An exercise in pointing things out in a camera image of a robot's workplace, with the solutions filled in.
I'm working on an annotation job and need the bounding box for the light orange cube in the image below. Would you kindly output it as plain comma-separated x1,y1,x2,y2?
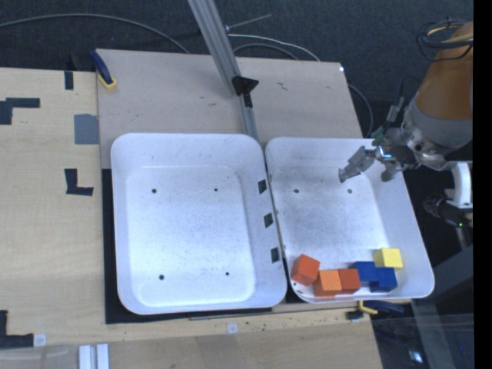
312,269,344,298

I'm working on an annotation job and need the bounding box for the yellow cube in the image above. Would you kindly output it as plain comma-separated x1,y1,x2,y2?
371,247,404,271

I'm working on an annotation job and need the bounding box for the pale wood board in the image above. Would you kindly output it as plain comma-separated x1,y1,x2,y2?
95,48,377,324

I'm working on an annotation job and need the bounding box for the blue cube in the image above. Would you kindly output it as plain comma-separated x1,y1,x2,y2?
352,261,380,284
369,267,399,294

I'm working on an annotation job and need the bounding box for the white plastic tray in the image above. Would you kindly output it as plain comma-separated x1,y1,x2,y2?
264,136,436,305
110,131,289,316

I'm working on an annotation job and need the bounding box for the black cylinder on white bracket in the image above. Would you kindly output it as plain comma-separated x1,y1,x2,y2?
422,161,474,227

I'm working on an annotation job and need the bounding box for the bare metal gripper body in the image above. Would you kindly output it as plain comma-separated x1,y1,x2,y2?
374,128,457,173

